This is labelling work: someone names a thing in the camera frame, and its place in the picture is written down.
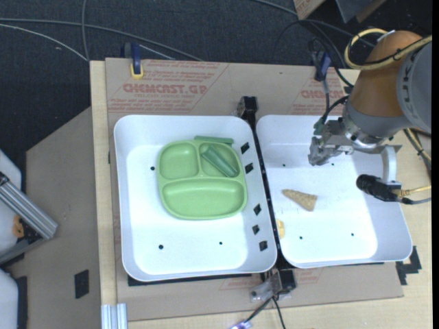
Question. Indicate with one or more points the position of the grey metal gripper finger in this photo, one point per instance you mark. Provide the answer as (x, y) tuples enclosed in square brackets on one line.
[(326, 156), (313, 156)]

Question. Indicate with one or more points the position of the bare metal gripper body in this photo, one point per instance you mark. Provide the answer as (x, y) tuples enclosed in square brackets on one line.
[(337, 137)]

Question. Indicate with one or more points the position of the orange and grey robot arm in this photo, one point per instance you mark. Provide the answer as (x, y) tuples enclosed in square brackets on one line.
[(380, 81)]

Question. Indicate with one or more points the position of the tan pizza slice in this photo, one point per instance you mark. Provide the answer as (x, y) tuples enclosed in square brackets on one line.
[(303, 199)]

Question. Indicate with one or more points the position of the thin black rod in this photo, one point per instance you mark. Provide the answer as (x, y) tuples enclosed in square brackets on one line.
[(265, 183)]

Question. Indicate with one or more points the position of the white plastic tray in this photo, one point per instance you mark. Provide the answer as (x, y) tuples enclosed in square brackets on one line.
[(336, 231), (192, 249)]

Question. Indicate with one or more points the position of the pale yellow biscuit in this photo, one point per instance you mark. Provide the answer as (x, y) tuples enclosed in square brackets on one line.
[(281, 229)]

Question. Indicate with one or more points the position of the dark green cylinder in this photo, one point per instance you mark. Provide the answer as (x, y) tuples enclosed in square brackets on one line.
[(219, 161)]

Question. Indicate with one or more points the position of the green flat stick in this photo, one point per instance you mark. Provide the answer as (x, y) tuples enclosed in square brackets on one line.
[(214, 139)]

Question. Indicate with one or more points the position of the green divided plate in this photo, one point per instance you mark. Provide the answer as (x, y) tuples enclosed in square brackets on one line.
[(202, 197)]

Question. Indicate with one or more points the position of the brown cardboard board red print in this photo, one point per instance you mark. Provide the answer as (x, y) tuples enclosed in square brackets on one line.
[(212, 81)]

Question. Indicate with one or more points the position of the black cylinder on white bracket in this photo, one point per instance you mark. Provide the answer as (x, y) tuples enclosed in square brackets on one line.
[(374, 185)]

